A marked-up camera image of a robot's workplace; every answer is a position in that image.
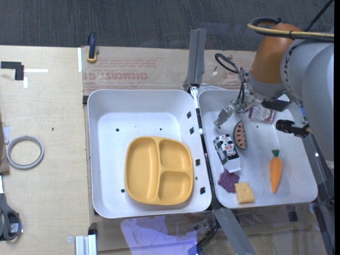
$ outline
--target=carrot green top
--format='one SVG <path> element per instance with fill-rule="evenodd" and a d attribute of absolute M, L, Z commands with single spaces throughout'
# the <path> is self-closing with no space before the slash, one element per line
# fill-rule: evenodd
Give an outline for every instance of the carrot green top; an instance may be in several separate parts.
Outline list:
<path fill-rule="evenodd" d="M 278 157 L 278 154 L 279 154 L 280 150 L 275 149 L 275 150 L 272 150 L 272 152 L 273 152 L 275 157 Z"/>

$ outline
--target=gray ring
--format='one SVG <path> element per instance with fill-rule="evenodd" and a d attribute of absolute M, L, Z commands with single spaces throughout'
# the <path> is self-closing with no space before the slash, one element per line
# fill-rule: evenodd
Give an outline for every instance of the gray ring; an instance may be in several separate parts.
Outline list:
<path fill-rule="evenodd" d="M 33 163 L 31 164 L 27 164 L 27 165 L 21 165 L 21 164 L 17 164 L 15 163 L 12 158 L 11 158 L 11 150 L 13 148 L 13 146 L 15 144 L 17 144 L 18 142 L 21 142 L 21 141 L 33 141 L 35 142 L 39 148 L 40 148 L 40 156 L 37 158 L 36 161 L 34 161 Z M 30 135 L 23 135 L 23 136 L 18 136 L 16 138 L 14 138 L 9 144 L 8 144 L 8 147 L 7 147 L 7 158 L 10 162 L 10 164 L 17 168 L 17 169 L 21 169 L 21 170 L 27 170 L 27 169 L 31 169 L 33 167 L 35 167 L 36 165 L 38 165 L 41 160 L 43 159 L 43 156 L 44 156 L 44 147 L 43 147 L 43 144 L 34 136 L 30 136 Z"/>

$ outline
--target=white tray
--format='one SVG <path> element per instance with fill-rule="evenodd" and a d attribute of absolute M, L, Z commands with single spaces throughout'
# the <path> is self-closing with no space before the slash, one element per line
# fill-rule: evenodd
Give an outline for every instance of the white tray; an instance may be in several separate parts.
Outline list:
<path fill-rule="evenodd" d="M 88 115 L 92 200 L 98 214 L 105 218 L 124 218 L 192 213 L 210 206 L 211 189 L 196 108 L 188 93 L 181 90 L 98 90 L 88 99 Z M 145 135 L 176 139 L 189 147 L 194 182 L 186 202 L 174 206 L 147 205 L 132 200 L 123 192 L 126 150 L 134 138 Z"/>
<path fill-rule="evenodd" d="M 219 202 L 225 207 L 236 209 L 304 203 L 314 200 L 318 189 L 302 139 L 275 129 L 275 122 L 278 119 L 293 121 L 289 110 L 277 112 L 273 124 L 252 121 L 248 118 L 248 113 L 243 115 L 233 113 L 220 129 L 215 127 L 213 122 L 217 119 L 219 112 L 237 97 L 238 92 L 238 90 L 207 90 L 203 91 L 198 99 Z M 242 120 L 244 124 L 247 149 L 237 151 L 242 169 L 236 173 L 240 176 L 239 182 L 249 182 L 255 196 L 255 202 L 245 204 L 238 204 L 234 193 L 228 193 L 217 184 L 224 168 L 213 146 L 214 138 L 219 135 L 229 133 L 232 137 L 234 127 L 239 120 Z M 271 152 L 273 149 L 280 150 L 279 157 L 283 162 L 282 177 L 275 194 L 271 191 L 269 180 L 269 161 L 273 157 Z"/>

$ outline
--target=wooden surface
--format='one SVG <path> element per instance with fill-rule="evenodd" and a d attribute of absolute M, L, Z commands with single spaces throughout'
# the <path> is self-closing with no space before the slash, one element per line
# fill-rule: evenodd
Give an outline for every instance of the wooden surface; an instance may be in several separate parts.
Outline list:
<path fill-rule="evenodd" d="M 0 69 L 0 111 L 10 126 L 10 140 L 33 135 L 45 148 L 42 162 L 3 174 L 7 203 L 23 222 L 15 242 L 0 241 L 0 254 L 74 254 L 68 236 L 87 235 L 89 201 L 82 74 L 76 48 L 0 47 L 0 61 L 21 62 L 28 88 L 14 80 L 14 70 Z M 22 142 L 13 148 L 18 163 L 32 162 L 39 149 Z"/>

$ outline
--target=purple toy grapes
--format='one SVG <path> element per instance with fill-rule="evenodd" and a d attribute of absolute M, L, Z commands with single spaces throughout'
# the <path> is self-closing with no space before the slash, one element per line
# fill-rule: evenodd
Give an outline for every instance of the purple toy grapes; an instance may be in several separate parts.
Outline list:
<path fill-rule="evenodd" d="M 235 193 L 235 183 L 239 182 L 240 177 L 235 173 L 229 173 L 227 169 L 220 175 L 218 184 L 221 185 L 228 193 Z"/>

